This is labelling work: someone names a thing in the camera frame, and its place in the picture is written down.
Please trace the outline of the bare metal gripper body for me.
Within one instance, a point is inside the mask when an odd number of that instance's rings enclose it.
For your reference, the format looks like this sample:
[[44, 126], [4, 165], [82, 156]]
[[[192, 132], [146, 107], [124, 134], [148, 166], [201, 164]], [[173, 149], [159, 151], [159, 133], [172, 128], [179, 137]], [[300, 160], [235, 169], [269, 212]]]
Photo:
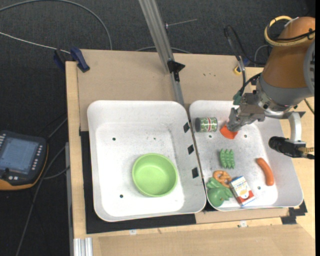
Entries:
[[233, 96], [237, 116], [244, 116], [244, 124], [263, 122], [266, 117], [280, 119], [288, 111], [288, 97], [283, 93], [250, 92]]

